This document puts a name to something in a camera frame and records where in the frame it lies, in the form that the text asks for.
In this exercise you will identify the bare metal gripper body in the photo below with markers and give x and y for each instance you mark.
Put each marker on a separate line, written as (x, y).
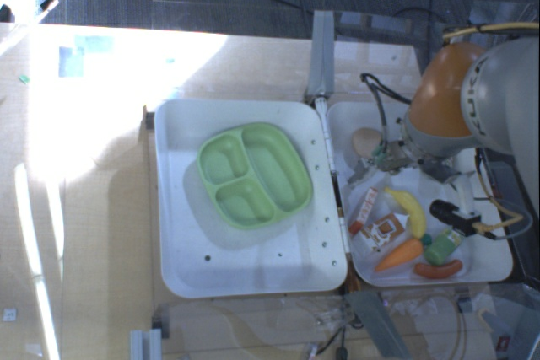
(398, 156)

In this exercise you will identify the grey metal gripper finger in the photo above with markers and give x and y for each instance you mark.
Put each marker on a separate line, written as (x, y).
(360, 172)
(441, 170)

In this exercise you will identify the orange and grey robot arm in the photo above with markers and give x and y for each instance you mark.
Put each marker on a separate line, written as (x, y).
(485, 97)

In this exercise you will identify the beige oval toy bread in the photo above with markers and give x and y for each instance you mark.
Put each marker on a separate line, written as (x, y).
(365, 141)

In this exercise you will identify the orange and white packet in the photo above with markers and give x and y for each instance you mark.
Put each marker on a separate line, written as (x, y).
(366, 208)

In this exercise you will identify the yellow banana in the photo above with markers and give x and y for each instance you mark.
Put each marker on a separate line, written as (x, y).
(412, 208)

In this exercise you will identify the brown and white carton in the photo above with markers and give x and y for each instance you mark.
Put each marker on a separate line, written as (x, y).
(384, 232)

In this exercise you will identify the green bottle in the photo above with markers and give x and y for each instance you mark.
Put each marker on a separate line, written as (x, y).
(441, 250)

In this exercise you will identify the green divided plate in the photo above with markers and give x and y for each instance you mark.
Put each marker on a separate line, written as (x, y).
(274, 164)

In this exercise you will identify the orange carrot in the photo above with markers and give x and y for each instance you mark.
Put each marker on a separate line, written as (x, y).
(401, 255)

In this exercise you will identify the red sausage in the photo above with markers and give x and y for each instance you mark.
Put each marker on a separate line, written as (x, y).
(436, 270)

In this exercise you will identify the white plastic tray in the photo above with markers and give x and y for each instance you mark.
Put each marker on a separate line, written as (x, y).
(181, 257)
(485, 261)

